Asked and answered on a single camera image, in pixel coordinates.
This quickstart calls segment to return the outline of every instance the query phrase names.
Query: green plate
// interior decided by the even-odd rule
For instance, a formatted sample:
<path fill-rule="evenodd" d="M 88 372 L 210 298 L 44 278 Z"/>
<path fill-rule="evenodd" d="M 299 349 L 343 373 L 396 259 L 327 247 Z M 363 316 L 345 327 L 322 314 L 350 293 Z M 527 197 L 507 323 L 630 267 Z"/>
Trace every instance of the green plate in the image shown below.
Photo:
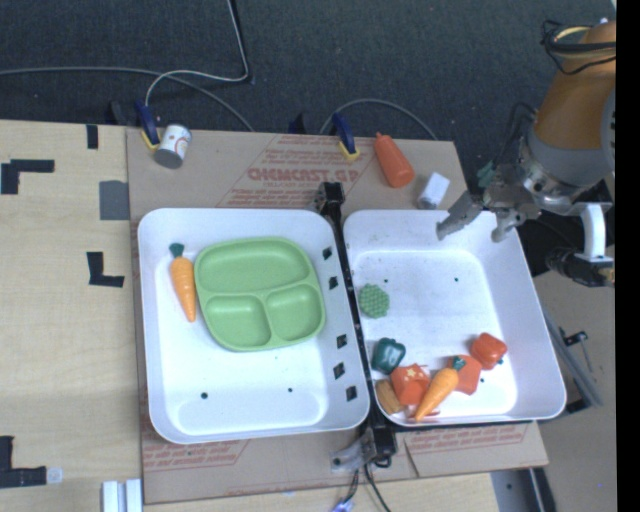
<path fill-rule="evenodd" d="M 228 349 L 292 345 L 324 326 L 315 269 L 304 250 L 285 238 L 209 246 L 196 258 L 195 281 L 209 332 Z"/>

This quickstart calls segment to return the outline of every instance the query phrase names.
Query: cardboard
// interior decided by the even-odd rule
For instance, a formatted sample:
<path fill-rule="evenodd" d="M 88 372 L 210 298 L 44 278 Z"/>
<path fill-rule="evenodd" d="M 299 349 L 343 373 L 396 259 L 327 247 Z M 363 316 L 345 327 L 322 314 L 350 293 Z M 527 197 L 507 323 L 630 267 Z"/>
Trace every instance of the cardboard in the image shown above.
<path fill-rule="evenodd" d="M 147 212 L 161 207 L 306 208 L 324 181 L 340 181 L 344 218 L 363 209 L 416 207 L 428 178 L 451 183 L 440 208 L 465 190 L 451 142 L 397 140 L 416 178 L 390 187 L 373 140 L 356 138 L 360 157 L 348 162 L 337 138 L 311 135 L 194 131 L 179 169 L 157 164 L 138 129 L 127 129 L 129 201 L 136 345 L 140 385 L 145 503 L 184 501 L 347 485 L 348 472 L 331 471 L 331 453 L 354 442 L 353 431 L 248 441 L 173 445 L 149 421 L 136 231 Z M 376 469 L 380 481 L 544 465 L 547 455 L 535 422 L 442 428 L 397 434 L 392 465 Z"/>

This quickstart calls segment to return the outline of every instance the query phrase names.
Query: table surface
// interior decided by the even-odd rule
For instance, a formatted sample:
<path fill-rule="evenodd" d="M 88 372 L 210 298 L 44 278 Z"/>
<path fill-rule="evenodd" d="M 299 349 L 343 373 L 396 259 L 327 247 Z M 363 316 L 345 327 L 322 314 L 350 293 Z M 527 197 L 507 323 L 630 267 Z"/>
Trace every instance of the table surface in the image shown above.
<path fill-rule="evenodd" d="M 99 183 L 127 181 L 125 128 L 100 127 L 88 151 L 84 125 L 0 121 L 0 162 L 54 159 L 53 174 L 21 173 L 0 196 L 0 435 L 13 467 L 60 467 L 61 484 L 0 491 L 0 510 L 100 510 L 107 480 L 141 477 L 130 225 L 101 221 Z M 461 176 L 452 176 L 462 180 Z M 86 253 L 103 252 L 123 288 L 88 286 Z M 392 510 L 496 512 L 488 473 L 384 482 Z M 331 510 L 346 492 L 218 498 L 145 510 Z M 380 510 L 362 485 L 357 510 Z"/>

